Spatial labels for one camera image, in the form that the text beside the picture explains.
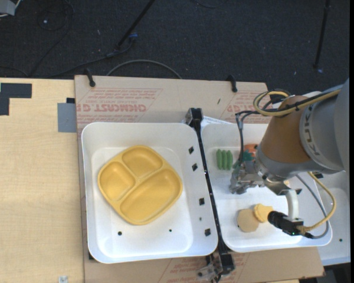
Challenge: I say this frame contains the black block with thin wires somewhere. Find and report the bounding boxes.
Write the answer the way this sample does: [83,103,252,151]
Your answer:
[185,107,204,127]
[218,252,236,275]

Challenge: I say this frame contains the brown cardboard board red print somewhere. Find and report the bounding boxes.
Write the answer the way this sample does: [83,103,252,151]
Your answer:
[74,74,326,283]

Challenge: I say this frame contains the yellow divided plate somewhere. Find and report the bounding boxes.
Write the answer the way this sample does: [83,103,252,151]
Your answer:
[97,144,184,226]

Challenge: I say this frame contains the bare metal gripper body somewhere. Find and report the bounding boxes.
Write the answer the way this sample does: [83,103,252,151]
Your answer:
[231,160,268,192]

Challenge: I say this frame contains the white plastic tray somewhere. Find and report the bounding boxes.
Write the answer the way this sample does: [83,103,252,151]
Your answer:
[201,122,333,254]
[81,121,219,264]

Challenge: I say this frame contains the black cylinder on white bracket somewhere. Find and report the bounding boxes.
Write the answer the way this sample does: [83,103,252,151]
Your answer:
[267,187,305,237]

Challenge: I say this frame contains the tan round biscuit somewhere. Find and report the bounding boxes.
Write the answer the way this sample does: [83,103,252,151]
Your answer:
[236,208,260,233]

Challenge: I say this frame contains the yellow ridged biscuit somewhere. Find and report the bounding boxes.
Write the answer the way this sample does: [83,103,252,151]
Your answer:
[253,203,274,224]

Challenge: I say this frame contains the green pea pods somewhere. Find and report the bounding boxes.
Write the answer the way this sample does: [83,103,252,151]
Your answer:
[215,149,234,171]

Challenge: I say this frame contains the thin black rod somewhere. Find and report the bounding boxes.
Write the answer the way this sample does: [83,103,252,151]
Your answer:
[192,119,227,256]

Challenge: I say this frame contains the orange carrot with green leaves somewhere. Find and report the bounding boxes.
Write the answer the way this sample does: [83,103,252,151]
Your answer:
[233,143,260,170]

